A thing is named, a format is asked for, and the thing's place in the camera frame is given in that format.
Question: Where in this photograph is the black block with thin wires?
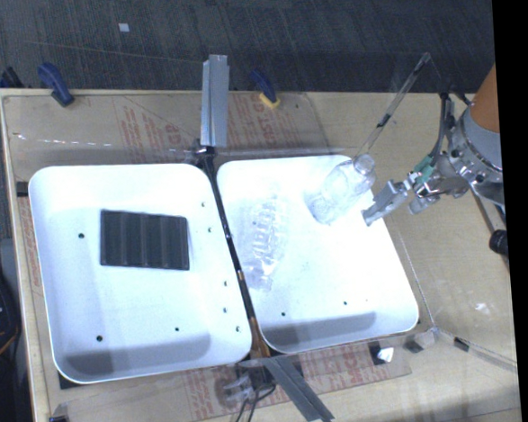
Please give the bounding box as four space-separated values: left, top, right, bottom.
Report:
185 141 220 167
236 358 278 394

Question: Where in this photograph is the black cylinder on white bracket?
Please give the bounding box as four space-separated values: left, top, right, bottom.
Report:
488 229 511 259

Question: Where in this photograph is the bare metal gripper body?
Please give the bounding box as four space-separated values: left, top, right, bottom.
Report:
402 130 507 217

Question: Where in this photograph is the crumpled clear plastic bottle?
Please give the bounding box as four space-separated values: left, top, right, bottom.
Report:
232 193 297 295

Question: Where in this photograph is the white plastic tray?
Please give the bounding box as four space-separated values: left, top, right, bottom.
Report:
214 147 423 360
25 152 256 389

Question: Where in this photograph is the brown cardboard board red print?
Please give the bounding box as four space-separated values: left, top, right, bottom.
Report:
4 67 417 422

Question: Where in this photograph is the black ribbed rectangular tray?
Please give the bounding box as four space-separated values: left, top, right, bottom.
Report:
96 203 192 278

